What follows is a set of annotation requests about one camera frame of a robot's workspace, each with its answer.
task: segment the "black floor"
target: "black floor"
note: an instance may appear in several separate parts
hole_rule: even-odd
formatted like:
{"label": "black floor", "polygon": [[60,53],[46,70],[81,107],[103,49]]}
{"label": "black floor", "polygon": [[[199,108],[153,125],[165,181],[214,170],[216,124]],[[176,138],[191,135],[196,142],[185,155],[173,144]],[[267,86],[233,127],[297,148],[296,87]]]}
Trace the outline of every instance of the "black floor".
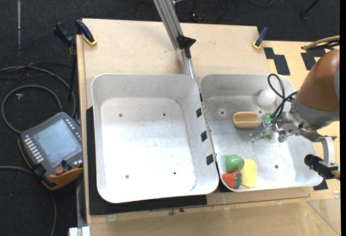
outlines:
{"label": "black floor", "polygon": [[[178,4],[181,22],[196,22],[191,14],[203,16],[201,23],[252,25],[269,28],[266,39],[316,41],[340,34],[340,0],[321,0],[302,18],[315,0],[189,0]],[[63,22],[76,33],[74,21],[80,18],[107,18],[159,21],[152,0],[21,0],[21,37],[18,48],[17,0],[0,0],[0,69],[41,64],[69,82],[72,57],[58,42],[53,28]],[[0,73],[0,104],[16,85],[41,84],[53,89],[71,112],[66,88],[52,77],[25,70]],[[78,97],[77,85],[74,93]],[[6,105],[9,121],[27,129],[57,111],[52,98],[39,91],[23,91],[23,98],[13,97]],[[26,168],[17,145],[18,134],[0,118],[0,166]],[[41,183],[20,171],[0,170],[0,235],[49,235],[54,211],[50,194]],[[54,235],[67,235],[76,226],[75,184],[54,192],[57,223]]]}

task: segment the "wooden table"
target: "wooden table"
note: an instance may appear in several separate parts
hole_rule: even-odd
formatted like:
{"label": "wooden table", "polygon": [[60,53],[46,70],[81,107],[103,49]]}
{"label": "wooden table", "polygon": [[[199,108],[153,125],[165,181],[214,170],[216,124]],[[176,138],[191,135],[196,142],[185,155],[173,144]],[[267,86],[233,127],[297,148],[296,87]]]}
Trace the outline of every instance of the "wooden table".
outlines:
{"label": "wooden table", "polygon": [[[184,73],[181,54],[174,51],[161,22],[84,19],[96,46],[77,35],[79,99],[83,134],[84,165],[87,166],[86,115],[92,106],[91,82],[101,73]],[[197,39],[191,47],[196,80],[210,73],[277,72],[263,48],[252,48],[257,27],[181,24],[184,34]],[[302,60],[302,42],[264,41],[277,55],[285,55],[287,78],[299,89],[308,71]],[[340,123],[323,129],[336,135],[335,161],[340,165]],[[321,144],[315,145],[323,157]],[[328,180],[327,190],[313,187],[265,191],[214,193],[206,206],[90,215],[85,198],[86,223],[91,235],[338,235],[341,231],[340,182]],[[88,170],[84,169],[85,196],[89,196]]]}

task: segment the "white plastic tray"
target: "white plastic tray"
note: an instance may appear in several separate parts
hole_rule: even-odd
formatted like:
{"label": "white plastic tray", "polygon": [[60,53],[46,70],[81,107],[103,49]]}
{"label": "white plastic tray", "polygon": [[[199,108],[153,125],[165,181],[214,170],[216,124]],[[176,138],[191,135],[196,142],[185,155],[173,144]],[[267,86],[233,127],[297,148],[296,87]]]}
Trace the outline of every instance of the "white plastic tray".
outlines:
{"label": "white plastic tray", "polygon": [[103,74],[92,82],[97,189],[110,203],[207,194],[219,183],[197,83]]}
{"label": "white plastic tray", "polygon": [[[259,121],[272,113],[282,99],[277,96],[274,104],[259,106],[257,99],[262,90],[268,89],[268,75],[208,75],[201,80],[201,93],[206,107],[211,137],[216,153],[219,174],[225,173],[224,157],[237,154],[252,159],[257,164],[257,184],[254,188],[241,186],[232,191],[244,192],[275,188],[315,186],[322,177],[304,163],[307,154],[316,155],[312,142],[302,136],[290,136],[279,143],[277,133],[271,139],[251,142],[254,129],[238,129],[233,124],[233,114],[241,111],[256,112]],[[294,92],[291,82],[281,76],[286,95]],[[280,87],[272,80],[276,89]],[[288,110],[290,103],[285,104]]]}

